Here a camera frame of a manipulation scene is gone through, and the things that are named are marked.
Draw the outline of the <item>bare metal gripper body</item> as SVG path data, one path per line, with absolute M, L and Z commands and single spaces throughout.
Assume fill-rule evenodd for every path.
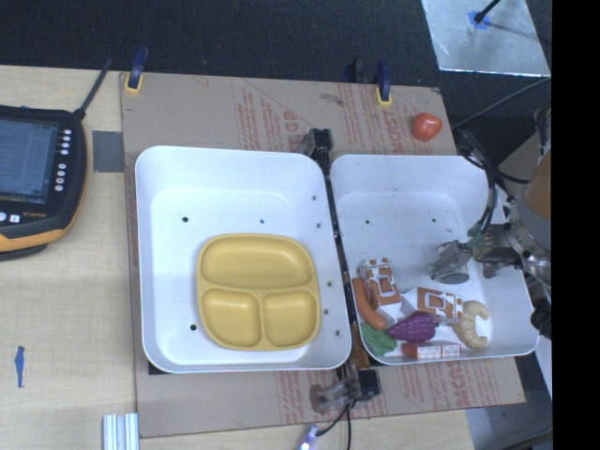
M 472 251 L 475 261 L 484 265 L 484 276 L 492 278 L 501 268 L 512 266 L 551 287 L 551 254 L 522 224 L 493 224 Z

